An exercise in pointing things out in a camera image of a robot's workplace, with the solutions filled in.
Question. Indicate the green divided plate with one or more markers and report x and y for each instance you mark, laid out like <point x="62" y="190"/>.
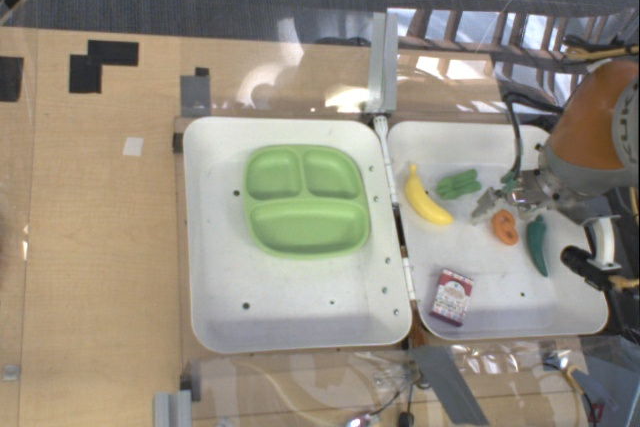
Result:
<point x="305" y="220"/>

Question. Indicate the white plastic tray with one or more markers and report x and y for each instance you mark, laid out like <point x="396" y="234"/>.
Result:
<point x="500" y="295"/>
<point x="300" y="305"/>

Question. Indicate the green bean pods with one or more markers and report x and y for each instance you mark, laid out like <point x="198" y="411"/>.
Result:
<point x="457" y="185"/>

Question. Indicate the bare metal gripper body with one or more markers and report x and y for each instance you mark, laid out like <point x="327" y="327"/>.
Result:
<point x="537" y="187"/>

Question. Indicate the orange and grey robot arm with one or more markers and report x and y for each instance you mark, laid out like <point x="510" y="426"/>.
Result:
<point x="590" y="125"/>

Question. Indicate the yellow banana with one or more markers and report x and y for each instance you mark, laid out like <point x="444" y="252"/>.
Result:
<point x="425" y="205"/>

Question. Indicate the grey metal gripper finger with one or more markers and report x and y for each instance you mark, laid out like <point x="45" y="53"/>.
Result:
<point x="484" y="205"/>
<point x="522" y="209"/>

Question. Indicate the orange pretzel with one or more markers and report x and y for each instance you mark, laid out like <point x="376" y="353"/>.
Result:
<point x="500" y="227"/>

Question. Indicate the red and white carton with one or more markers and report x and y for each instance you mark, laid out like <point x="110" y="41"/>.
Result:
<point x="451" y="297"/>

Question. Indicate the black cylinder on white bracket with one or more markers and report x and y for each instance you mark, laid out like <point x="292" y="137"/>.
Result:
<point x="602" y="245"/>

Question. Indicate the green chili pepper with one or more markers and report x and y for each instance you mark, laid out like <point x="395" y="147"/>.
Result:
<point x="537" y="245"/>

